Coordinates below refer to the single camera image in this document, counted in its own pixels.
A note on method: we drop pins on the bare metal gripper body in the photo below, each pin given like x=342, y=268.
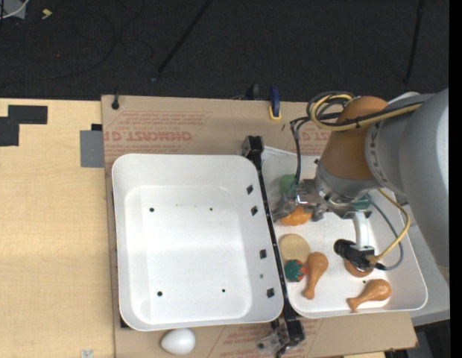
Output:
x=309, y=196

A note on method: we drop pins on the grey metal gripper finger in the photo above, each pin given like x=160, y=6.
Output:
x=284, y=210
x=318, y=213

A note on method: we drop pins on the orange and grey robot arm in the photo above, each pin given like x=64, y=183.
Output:
x=402, y=151

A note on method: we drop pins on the orange toy pumpkin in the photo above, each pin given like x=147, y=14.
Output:
x=296, y=218

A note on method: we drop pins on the thin black rod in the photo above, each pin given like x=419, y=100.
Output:
x=272, y=229

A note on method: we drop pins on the light green toy vegetable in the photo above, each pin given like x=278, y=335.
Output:
x=287, y=183

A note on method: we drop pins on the beige round biscuit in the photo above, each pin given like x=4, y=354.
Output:
x=293, y=246

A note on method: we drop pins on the brown toy chicken drumstick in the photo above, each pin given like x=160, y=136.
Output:
x=372, y=293
x=316, y=270

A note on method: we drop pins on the red strawberry with green top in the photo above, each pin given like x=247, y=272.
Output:
x=294, y=270

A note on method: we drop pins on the brown doughnut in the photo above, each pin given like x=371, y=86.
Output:
x=357, y=271

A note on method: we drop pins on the white plastic tray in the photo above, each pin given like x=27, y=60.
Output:
x=335, y=293
x=193, y=244

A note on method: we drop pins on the brown cardboard board red print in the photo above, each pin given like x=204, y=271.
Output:
x=201, y=132

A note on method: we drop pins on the white egg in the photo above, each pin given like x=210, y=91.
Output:
x=178, y=341

